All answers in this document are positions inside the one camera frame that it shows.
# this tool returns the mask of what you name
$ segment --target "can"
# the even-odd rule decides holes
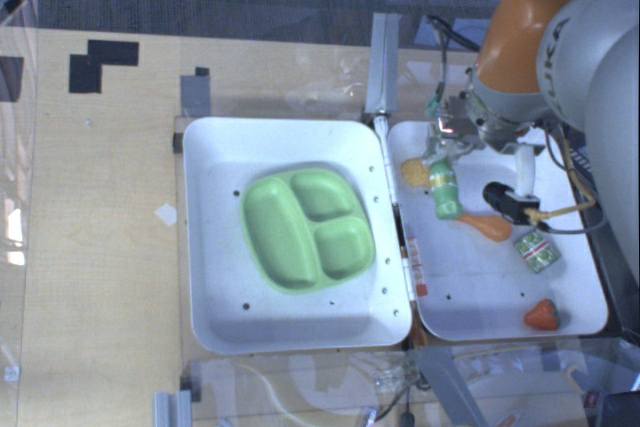
[[[527,233],[514,245],[533,272],[546,269],[560,258],[557,249],[538,230]]]

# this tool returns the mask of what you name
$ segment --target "robotic arm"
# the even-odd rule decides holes
[[[480,144],[498,152],[513,152],[534,123],[585,134],[600,203],[636,282],[638,2],[501,0],[464,98]]]

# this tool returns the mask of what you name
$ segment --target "green divided plate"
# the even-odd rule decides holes
[[[334,171],[261,178],[241,202],[245,238],[263,278],[287,293],[342,283],[373,263],[373,235],[351,186]]]

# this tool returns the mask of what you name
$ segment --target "carrot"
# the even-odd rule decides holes
[[[524,315],[528,326],[545,331],[555,331],[560,325],[558,308],[551,299],[543,299]]]

